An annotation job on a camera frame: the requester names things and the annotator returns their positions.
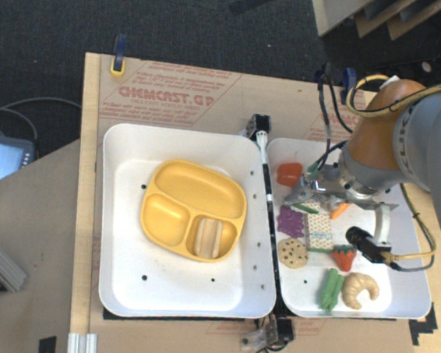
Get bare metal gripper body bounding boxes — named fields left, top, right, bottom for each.
left=298, top=163, right=403, bottom=218

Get orange toy carrot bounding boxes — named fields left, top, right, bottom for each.
left=330, top=201, right=351, bottom=222

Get purple toy grapes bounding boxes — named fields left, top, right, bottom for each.
left=274, top=204, right=306, bottom=240

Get thin black and white rod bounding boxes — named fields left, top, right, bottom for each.
left=236, top=129, right=300, bottom=316

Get patterned white carton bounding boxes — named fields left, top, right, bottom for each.
left=298, top=198, right=339, bottom=252

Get beige chocolate chip biscuit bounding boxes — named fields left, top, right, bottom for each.
left=275, top=236, right=311, bottom=270

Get red toy strawberry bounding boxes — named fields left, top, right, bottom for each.
left=330, top=242, right=358, bottom=274

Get beige toy hot dog bun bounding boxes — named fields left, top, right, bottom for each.
left=191, top=216, right=225, bottom=260

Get green toy asparagus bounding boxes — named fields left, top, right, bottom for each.
left=318, top=267, right=346, bottom=313

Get beige toy croissant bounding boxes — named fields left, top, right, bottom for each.
left=339, top=271, right=383, bottom=313

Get yellow divided plate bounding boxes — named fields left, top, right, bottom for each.
left=136, top=155, right=252, bottom=267

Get white plastic tray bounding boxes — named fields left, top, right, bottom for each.
left=85, top=121, right=294, bottom=334
left=249, top=136, right=441, bottom=332

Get brown cardboard board red print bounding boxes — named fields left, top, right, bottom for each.
left=68, top=54, right=441, bottom=353

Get black cylinder on white bracket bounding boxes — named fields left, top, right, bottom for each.
left=343, top=199, right=397, bottom=266

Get black block with thin wires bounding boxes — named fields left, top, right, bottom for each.
left=244, top=112, right=273, bottom=142
left=240, top=314, right=298, bottom=353

